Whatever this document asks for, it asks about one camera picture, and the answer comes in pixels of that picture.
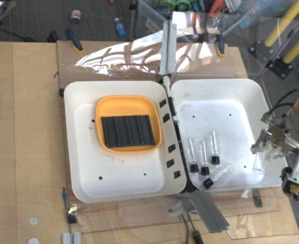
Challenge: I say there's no black cylinder on white bracket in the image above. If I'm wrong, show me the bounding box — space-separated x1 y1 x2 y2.
280 150 299 201

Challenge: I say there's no blue bottle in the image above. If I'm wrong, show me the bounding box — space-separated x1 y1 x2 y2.
114 17 128 39

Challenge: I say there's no clear tube with black cap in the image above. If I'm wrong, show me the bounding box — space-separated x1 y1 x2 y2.
203 162 235 190
185 137 200 174
198 139 211 176
207 130 221 166

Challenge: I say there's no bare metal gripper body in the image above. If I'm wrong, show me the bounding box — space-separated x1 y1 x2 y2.
261 117 299 160

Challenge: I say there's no orange plate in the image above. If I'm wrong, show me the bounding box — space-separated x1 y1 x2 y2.
95 95 163 155

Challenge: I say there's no yellow post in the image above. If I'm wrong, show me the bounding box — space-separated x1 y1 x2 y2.
265 33 299 80
248 0 299 60

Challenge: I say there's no black ribbed tube rack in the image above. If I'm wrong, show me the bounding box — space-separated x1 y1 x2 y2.
100 114 156 148

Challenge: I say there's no small can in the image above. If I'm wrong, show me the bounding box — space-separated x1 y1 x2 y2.
70 9 82 24

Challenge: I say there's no clear plastic tube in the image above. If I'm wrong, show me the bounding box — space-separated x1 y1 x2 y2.
252 149 267 175

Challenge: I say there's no white plastic tray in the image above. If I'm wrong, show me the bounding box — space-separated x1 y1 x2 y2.
169 78 288 192
63 80 187 204

